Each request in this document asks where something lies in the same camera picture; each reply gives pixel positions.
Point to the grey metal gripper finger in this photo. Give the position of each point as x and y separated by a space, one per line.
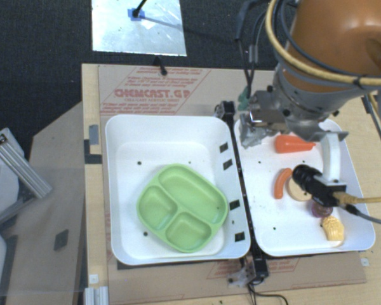
245 132
259 136

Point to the orange sausage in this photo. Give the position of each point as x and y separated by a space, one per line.
280 184

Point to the beige round biscuit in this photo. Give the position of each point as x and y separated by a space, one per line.
296 193

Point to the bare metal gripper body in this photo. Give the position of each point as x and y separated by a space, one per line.
268 111

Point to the yellow bread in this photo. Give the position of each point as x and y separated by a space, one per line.
333 229

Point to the white plastic tray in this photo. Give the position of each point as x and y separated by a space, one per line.
130 157
266 221

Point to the thin black rod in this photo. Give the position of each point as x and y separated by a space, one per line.
241 173

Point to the black cylinder on white bracket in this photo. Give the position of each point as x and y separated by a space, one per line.
314 180

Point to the brown cardboard board red print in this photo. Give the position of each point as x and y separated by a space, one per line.
165 87

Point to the orange carrot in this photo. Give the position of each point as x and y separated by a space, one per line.
292 144

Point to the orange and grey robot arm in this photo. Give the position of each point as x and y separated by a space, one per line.
333 37

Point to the purple grapes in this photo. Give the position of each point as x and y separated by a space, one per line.
320 211

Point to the green divided plate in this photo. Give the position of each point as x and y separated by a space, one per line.
181 208

